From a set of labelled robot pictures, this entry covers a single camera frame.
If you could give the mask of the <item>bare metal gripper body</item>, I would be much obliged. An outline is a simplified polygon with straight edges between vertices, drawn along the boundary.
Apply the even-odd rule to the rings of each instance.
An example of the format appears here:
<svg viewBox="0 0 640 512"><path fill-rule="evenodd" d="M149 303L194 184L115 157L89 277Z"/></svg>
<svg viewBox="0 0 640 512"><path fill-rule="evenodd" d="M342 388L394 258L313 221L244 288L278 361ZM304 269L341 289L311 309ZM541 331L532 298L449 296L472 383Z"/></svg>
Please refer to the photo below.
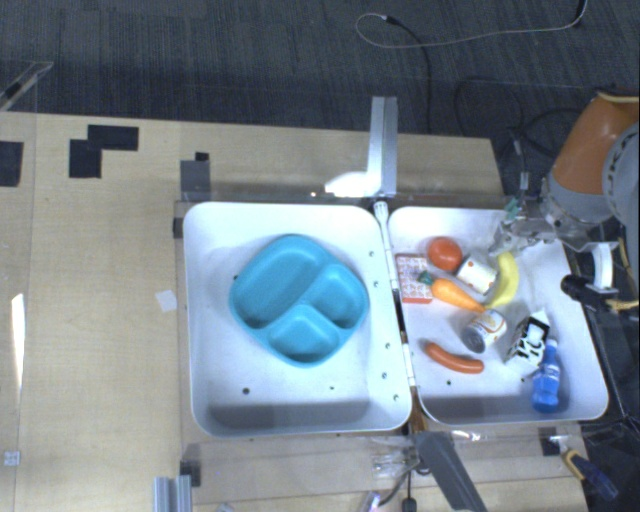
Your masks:
<svg viewBox="0 0 640 512"><path fill-rule="evenodd" d="M503 220L498 230L498 243L501 246L533 246L537 243L550 243L557 235L553 227L539 216L516 214Z"/></svg>

